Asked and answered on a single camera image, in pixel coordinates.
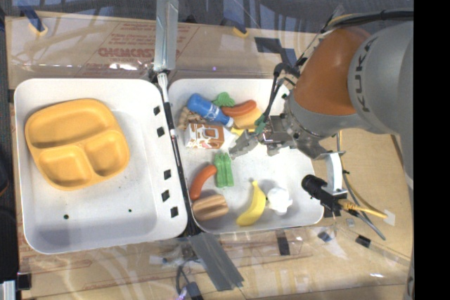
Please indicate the black cylinder on white bracket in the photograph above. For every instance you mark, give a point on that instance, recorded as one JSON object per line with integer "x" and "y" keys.
{"x": 320, "y": 190}

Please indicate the blue bottle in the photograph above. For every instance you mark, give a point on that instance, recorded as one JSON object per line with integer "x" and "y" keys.
{"x": 205, "y": 109}

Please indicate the brown hot dog bun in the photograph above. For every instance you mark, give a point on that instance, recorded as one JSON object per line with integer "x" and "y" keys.
{"x": 210, "y": 207}

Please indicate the orange divided plate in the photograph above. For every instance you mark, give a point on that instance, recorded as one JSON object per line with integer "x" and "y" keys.
{"x": 70, "y": 137}

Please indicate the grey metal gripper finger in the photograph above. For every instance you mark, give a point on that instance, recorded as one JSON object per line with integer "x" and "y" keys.
{"x": 250, "y": 135}
{"x": 242, "y": 147}

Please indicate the white plastic tray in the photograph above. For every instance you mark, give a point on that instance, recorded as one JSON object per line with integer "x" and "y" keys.
{"x": 274, "y": 168}
{"x": 140, "y": 207}

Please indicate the brown cardboard board red print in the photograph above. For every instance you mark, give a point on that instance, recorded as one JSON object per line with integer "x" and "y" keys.
{"x": 116, "y": 49}

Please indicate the green broccoli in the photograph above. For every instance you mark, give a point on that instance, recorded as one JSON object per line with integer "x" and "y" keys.
{"x": 224, "y": 100}

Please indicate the green asparagus bunch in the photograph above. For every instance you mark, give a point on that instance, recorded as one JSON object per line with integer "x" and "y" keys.
{"x": 224, "y": 170}

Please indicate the yellow bread bun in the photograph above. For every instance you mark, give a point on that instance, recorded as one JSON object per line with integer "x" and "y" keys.
{"x": 247, "y": 119}

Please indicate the yellow banana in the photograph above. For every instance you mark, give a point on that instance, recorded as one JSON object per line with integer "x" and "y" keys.
{"x": 255, "y": 209}

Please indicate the orange sausage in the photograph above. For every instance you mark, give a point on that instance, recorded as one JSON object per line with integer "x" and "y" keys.
{"x": 201, "y": 181}

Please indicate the white toy garlic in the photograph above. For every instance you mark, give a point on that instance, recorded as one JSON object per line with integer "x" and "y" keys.
{"x": 279, "y": 201}

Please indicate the brown toy pastry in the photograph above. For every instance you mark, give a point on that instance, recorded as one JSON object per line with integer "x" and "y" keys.
{"x": 186, "y": 117}

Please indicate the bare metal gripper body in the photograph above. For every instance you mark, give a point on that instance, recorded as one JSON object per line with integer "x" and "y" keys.
{"x": 281, "y": 133}

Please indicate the white and orange carton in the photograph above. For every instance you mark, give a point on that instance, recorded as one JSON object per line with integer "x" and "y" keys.
{"x": 207, "y": 136}

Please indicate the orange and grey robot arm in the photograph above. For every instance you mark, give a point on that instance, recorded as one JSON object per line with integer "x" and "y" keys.
{"x": 379, "y": 81}

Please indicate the red sausage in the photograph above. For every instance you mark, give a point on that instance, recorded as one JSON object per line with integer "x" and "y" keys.
{"x": 240, "y": 108}

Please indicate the yellow toy piece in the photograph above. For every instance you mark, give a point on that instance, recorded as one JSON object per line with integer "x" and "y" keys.
{"x": 236, "y": 131}

